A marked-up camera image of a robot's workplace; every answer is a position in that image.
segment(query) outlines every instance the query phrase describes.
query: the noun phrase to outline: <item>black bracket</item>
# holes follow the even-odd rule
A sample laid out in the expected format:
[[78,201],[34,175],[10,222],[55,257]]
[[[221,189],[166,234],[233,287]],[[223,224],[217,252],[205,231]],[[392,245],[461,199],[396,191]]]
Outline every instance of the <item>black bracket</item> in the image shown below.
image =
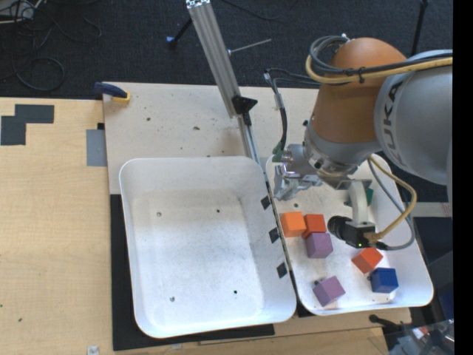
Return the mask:
[[258,100],[236,95],[231,99],[231,102],[234,104],[235,112],[238,115],[242,115],[245,124],[250,126],[250,110],[258,103]]

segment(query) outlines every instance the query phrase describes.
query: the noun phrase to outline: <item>block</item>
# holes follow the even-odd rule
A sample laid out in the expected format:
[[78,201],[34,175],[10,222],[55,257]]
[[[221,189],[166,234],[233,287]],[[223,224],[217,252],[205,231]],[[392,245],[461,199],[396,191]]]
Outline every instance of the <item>block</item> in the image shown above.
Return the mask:
[[337,276],[329,277],[317,283],[312,290],[322,306],[330,304],[346,293]]
[[283,213],[279,219],[285,237],[298,237],[306,229],[302,212]]
[[328,257],[333,251],[332,238],[329,233],[310,233],[305,239],[305,248],[309,258]]
[[307,238],[310,233],[325,233],[327,225],[323,214],[306,214],[304,221],[307,229],[302,233],[302,238]]
[[391,293],[398,286],[396,270],[378,267],[370,275],[371,289],[375,293]]
[[383,254],[376,248],[366,247],[352,259],[352,262],[363,274],[366,274],[375,269],[381,259],[383,259]]

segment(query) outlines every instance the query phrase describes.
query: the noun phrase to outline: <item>wooden table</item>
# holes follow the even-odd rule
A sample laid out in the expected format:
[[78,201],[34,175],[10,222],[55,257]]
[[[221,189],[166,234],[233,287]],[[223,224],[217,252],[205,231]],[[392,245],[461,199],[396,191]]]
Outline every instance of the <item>wooden table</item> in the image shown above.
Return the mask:
[[[112,349],[109,181],[87,166],[86,130],[103,123],[102,101],[0,98],[54,105],[53,124],[27,124],[26,144],[0,146],[0,353],[99,354]],[[275,336],[191,342],[120,354],[380,354],[372,312],[294,317]],[[378,316],[411,322],[408,308]]]

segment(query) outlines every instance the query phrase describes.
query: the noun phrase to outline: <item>white tray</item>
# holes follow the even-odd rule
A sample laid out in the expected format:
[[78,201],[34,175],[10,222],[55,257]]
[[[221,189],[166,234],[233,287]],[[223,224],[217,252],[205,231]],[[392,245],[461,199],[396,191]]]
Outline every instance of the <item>white tray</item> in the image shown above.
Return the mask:
[[[381,157],[375,155],[375,158],[389,170],[389,166]],[[272,163],[271,159],[266,163],[271,188],[274,187],[275,165],[276,163]],[[394,181],[379,170],[377,175],[398,204],[402,206],[403,203]],[[368,207],[368,219],[376,225],[377,231],[385,229],[400,213],[372,176],[367,162],[364,162],[350,178],[372,180],[370,188],[373,189],[373,197]],[[344,202],[348,200],[347,191],[336,191],[323,183],[321,186],[298,192],[292,200],[276,200],[276,209],[279,214],[295,211],[302,211],[303,214],[323,214],[327,223],[334,215],[353,216],[353,210],[344,205]],[[302,305],[311,313],[329,315],[379,308],[424,306],[431,301],[432,281],[416,242],[402,250],[381,251],[384,258],[377,267],[394,268],[399,284],[393,292],[385,294],[372,292],[370,281],[367,279],[369,273],[362,274],[353,264],[351,259],[360,250],[347,245],[332,234],[331,238],[333,252],[325,259],[310,259],[302,237],[285,238],[297,294]],[[410,229],[403,220],[382,241],[387,245],[397,246],[405,243],[409,238]],[[315,286],[314,282],[332,276],[337,276],[346,293],[336,301],[322,307],[312,290]]]
[[126,162],[135,318],[151,337],[282,322],[296,295],[261,168],[240,156]]

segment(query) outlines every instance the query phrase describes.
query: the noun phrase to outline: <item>orange block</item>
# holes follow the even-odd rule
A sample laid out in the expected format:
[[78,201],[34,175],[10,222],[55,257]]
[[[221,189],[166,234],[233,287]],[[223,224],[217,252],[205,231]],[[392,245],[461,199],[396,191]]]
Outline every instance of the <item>orange block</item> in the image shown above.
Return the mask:
[[325,233],[327,225],[323,214],[306,214],[304,221],[307,229],[302,233],[302,238],[306,239],[311,233]]
[[279,219],[285,237],[298,237],[307,228],[302,212],[283,213]]
[[383,255],[374,247],[366,247],[356,255],[352,262],[355,263],[361,272],[366,274],[367,272],[373,270],[376,265],[381,262]]

